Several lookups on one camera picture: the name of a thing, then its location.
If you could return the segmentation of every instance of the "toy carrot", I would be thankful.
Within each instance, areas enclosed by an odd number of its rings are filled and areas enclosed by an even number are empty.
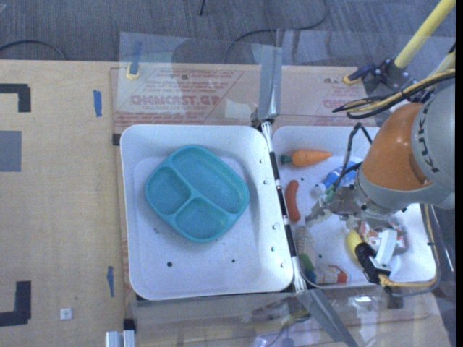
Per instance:
[[[314,165],[330,157],[331,153],[324,150],[296,150],[292,153],[291,157],[283,154],[281,156],[281,163],[292,163],[297,167],[305,167]]]

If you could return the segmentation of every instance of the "blue tape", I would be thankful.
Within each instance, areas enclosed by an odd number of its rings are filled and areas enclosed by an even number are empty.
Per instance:
[[[21,131],[0,130],[0,172],[21,171],[21,149]]]
[[[101,91],[94,90],[93,91],[93,105],[95,106],[95,113],[97,117],[101,117],[101,109],[103,106],[101,105]]]
[[[108,279],[109,291],[111,292],[111,297],[114,297],[114,268],[108,266],[108,272],[106,274],[106,279]]]

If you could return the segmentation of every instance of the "toy sausage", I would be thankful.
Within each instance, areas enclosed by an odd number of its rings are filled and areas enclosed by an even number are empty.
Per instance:
[[[289,219],[297,222],[301,219],[301,214],[297,209],[296,193],[299,188],[299,183],[296,180],[291,180],[284,191],[284,199],[286,200],[286,208],[288,208]]]

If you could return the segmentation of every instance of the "teal plastic plate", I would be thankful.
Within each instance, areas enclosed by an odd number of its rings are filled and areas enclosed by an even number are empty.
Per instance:
[[[148,177],[146,200],[172,228],[206,243],[228,231],[249,204],[246,183],[210,150],[181,147]]]

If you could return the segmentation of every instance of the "gray carpet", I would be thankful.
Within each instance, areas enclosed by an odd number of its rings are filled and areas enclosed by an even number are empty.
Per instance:
[[[223,59],[223,48],[204,40],[233,41],[253,30],[307,27],[323,16],[322,0],[0,0],[0,47],[16,40],[41,40],[59,48],[67,60],[117,61],[122,33],[191,38],[183,61]],[[326,0],[327,18],[310,30],[284,34],[285,64],[379,64],[394,57],[440,0]],[[272,35],[258,33],[243,42],[272,44]],[[408,70],[421,79],[454,44],[456,10],[441,23],[410,62]],[[0,59],[60,59],[52,48],[25,43],[0,50]],[[455,263],[455,214],[439,212],[443,239]],[[455,280],[444,269],[439,304],[456,345]]]

